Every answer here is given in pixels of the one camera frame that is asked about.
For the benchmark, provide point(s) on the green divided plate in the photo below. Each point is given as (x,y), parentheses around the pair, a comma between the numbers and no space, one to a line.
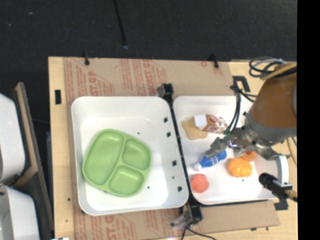
(110,159)

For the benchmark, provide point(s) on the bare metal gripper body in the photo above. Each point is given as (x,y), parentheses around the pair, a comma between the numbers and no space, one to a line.
(246,140)

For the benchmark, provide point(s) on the brown cardboard board red print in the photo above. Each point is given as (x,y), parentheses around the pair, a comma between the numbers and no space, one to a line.
(140,76)

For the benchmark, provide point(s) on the orange toy pepper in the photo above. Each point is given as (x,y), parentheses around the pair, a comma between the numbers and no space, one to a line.
(240,167)

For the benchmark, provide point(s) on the small orange toy piece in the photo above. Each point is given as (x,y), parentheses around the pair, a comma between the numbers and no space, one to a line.
(250,156)

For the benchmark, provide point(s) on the tan biscuit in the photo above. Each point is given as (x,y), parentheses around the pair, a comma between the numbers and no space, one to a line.
(193,132)

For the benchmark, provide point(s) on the blue bottle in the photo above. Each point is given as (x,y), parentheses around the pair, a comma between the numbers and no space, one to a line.
(212,161)

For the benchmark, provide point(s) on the white plastic tray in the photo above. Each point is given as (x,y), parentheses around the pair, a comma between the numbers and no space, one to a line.
(120,109)
(220,189)

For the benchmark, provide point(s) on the brown and white carton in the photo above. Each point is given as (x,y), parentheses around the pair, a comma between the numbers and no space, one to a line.
(212,123)

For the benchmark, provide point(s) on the black cylinder on white bracket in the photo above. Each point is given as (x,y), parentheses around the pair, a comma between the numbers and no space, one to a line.
(273,182)

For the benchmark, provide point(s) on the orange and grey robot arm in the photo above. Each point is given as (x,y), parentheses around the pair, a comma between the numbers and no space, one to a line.
(273,104)

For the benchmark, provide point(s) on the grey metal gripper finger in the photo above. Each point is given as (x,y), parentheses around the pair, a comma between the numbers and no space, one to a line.
(219,142)
(212,152)

